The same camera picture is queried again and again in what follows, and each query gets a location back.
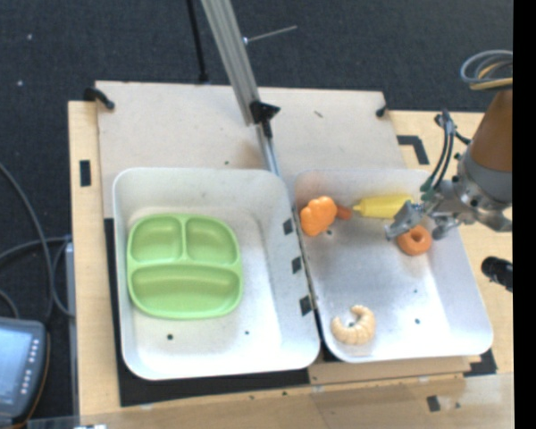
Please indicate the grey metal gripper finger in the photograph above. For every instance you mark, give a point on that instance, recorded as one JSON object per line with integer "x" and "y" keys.
{"x": 404, "y": 219}
{"x": 443, "y": 227}

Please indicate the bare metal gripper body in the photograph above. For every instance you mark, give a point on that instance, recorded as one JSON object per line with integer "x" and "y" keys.
{"x": 469, "y": 204}

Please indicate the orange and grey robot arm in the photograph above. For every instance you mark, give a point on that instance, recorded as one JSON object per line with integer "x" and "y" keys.
{"x": 496, "y": 141}

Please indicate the orange doughnut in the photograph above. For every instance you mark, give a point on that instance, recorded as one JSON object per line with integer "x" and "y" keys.
{"x": 406, "y": 245}

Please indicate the yellow squeeze bottle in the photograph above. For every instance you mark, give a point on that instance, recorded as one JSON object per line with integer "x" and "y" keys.
{"x": 382, "y": 206}

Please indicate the red sausage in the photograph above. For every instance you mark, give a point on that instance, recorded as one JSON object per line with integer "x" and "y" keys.
{"x": 344, "y": 213}

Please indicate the white plastic tray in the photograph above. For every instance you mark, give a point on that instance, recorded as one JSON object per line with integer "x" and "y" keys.
{"x": 259, "y": 329}
{"x": 384, "y": 284}

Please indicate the orange lumpy toy food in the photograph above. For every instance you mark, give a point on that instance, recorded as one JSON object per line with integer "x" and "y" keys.
{"x": 317, "y": 217}

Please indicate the beige croissant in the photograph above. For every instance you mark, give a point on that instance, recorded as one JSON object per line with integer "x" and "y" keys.
{"x": 362, "y": 329}

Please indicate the green divided plate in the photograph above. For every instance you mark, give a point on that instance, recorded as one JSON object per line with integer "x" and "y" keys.
{"x": 183, "y": 280}

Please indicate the pale flat board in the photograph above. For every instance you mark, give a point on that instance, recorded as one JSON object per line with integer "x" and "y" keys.
{"x": 183, "y": 128}

